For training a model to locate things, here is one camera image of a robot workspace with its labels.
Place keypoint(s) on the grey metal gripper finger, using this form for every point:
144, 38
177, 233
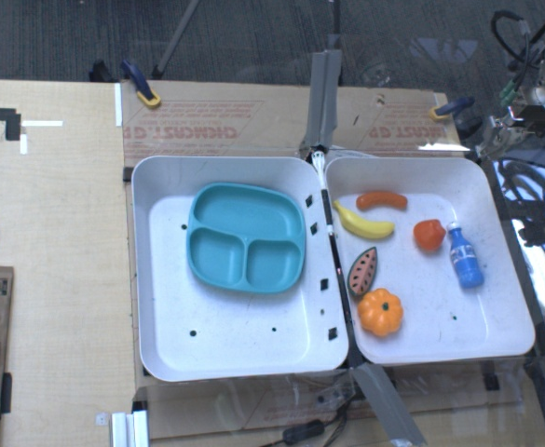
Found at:
513, 131
490, 139

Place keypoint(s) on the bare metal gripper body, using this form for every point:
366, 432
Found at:
540, 112

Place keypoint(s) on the orange toy sausage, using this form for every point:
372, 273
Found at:
381, 199

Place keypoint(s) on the blue plastic bottle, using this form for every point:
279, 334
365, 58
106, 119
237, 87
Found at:
465, 261

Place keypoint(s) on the yellow banana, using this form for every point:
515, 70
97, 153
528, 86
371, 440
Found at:
365, 227

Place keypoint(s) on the white plastic tray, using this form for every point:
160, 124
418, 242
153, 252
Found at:
235, 338
440, 315

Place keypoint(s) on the toy watermelon slice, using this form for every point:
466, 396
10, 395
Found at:
363, 273

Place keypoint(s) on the orange toy pumpkin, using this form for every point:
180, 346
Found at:
380, 314

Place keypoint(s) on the brown cardboard board red print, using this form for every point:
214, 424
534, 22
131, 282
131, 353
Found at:
272, 119

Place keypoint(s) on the blue divided plate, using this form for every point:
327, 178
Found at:
249, 212

